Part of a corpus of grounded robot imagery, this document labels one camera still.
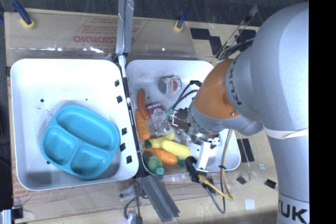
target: robotic arm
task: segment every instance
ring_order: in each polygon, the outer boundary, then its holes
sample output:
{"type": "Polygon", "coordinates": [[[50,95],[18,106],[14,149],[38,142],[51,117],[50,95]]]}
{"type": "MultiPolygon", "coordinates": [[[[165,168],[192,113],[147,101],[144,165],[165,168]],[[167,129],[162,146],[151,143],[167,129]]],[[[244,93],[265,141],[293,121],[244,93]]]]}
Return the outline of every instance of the robotic arm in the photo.
{"type": "Polygon", "coordinates": [[[310,221],[308,28],[308,2],[273,14],[251,47],[214,67],[189,109],[190,133],[264,129],[278,175],[278,224],[310,221]]]}

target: carrot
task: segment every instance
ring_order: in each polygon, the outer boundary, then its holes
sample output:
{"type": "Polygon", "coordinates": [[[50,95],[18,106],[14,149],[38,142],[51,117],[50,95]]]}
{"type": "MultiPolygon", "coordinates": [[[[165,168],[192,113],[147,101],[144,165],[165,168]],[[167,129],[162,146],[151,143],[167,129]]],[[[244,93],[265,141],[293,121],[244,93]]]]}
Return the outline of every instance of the carrot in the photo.
{"type": "Polygon", "coordinates": [[[139,139],[142,141],[149,139],[151,137],[151,133],[148,129],[145,119],[138,109],[135,112],[135,123],[137,126],[136,130],[138,131],[139,139]]]}
{"type": "Polygon", "coordinates": [[[151,118],[150,113],[148,112],[146,105],[145,105],[145,92],[144,90],[140,90],[138,92],[138,109],[145,120],[149,120],[151,118]]]}
{"type": "Polygon", "coordinates": [[[163,164],[174,165],[177,163],[177,157],[173,153],[170,153],[168,151],[162,150],[160,148],[155,148],[155,147],[151,147],[151,148],[144,147],[144,150],[146,152],[155,154],[155,156],[160,161],[162,161],[163,164]]]}

